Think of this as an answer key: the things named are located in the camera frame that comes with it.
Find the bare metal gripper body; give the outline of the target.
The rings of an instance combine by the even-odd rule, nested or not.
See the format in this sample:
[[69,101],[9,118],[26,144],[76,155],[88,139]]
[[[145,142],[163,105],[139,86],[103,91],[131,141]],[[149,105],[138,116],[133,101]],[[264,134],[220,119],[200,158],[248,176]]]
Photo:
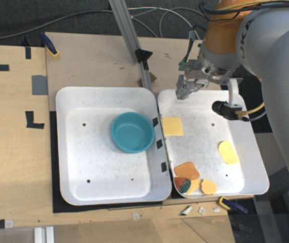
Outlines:
[[188,60],[184,80],[195,84],[214,83],[223,85],[227,83],[233,72],[233,69],[218,68],[206,59]]

